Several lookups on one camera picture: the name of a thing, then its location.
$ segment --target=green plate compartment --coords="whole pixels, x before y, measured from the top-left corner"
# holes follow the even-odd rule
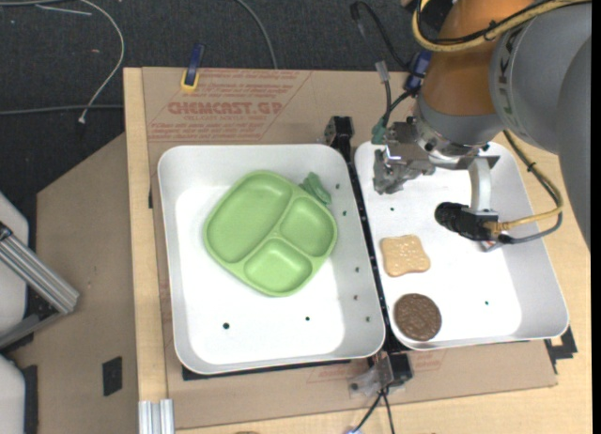
[[[287,178],[256,171],[238,180],[203,228],[208,252],[247,285],[291,295],[316,274],[336,243],[330,211]]]

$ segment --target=dark gray carpet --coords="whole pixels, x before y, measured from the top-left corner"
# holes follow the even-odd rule
[[[231,0],[91,0],[115,18],[125,66],[186,65],[192,44],[207,44],[206,67],[270,68],[251,17]],[[284,69],[371,70],[348,7],[356,0],[244,0],[261,18]],[[410,13],[399,0],[363,0],[378,13],[398,53],[417,51]],[[116,33],[77,2],[62,8],[0,8],[0,111],[87,103],[119,54]],[[121,103],[121,74],[97,103]],[[118,111],[0,116],[0,192],[19,205],[123,132]]]

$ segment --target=cracker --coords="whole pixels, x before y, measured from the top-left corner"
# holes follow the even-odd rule
[[[380,248],[384,256],[384,271],[391,277],[409,272],[424,272],[430,268],[430,257],[424,252],[422,242],[416,235],[387,237]]]

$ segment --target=chocolate cookie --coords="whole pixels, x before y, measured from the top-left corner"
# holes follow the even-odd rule
[[[422,294],[407,294],[394,305],[394,321],[407,337],[430,340],[439,333],[442,317],[437,305]]]

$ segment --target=yellow cable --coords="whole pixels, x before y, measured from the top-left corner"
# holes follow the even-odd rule
[[[534,162],[530,160],[530,158],[524,153],[524,151],[517,145],[514,136],[508,131],[504,131],[507,140],[509,141],[509,145],[513,150],[516,151],[516,154],[522,158],[524,163],[526,163],[529,167],[529,170],[534,172],[539,178],[543,180],[544,183],[547,184],[548,188],[553,191],[557,199],[557,207],[553,210],[550,210],[545,213],[539,213],[535,215],[530,215],[528,217],[523,217],[521,219],[517,219],[511,222],[487,222],[485,223],[485,227],[490,229],[494,234],[499,235],[503,230],[510,230],[512,228],[517,227],[518,225],[530,224],[532,222],[538,222],[541,220],[548,219],[550,217],[555,217],[560,214],[563,210],[563,197],[560,190],[555,186],[555,184],[545,175],[543,174],[537,167]]]
[[[549,0],[548,2],[541,3],[537,7],[523,10],[523,13],[516,15],[507,23],[500,24],[499,26],[487,30],[486,33],[483,33],[480,37],[477,37],[476,39],[461,41],[453,44],[438,44],[425,38],[422,35],[418,25],[417,9],[413,12],[411,28],[413,30],[413,36],[415,37],[416,41],[425,49],[430,50],[432,52],[459,52],[461,50],[467,50],[469,48],[481,45],[486,41],[494,40],[496,37],[514,28],[515,26],[527,22],[528,20],[543,13],[547,13],[548,11],[551,11],[553,9],[565,7],[567,5],[572,5],[576,3],[586,3],[590,1],[592,0]],[[430,0],[420,0],[420,11],[424,11],[425,6],[429,2]]]

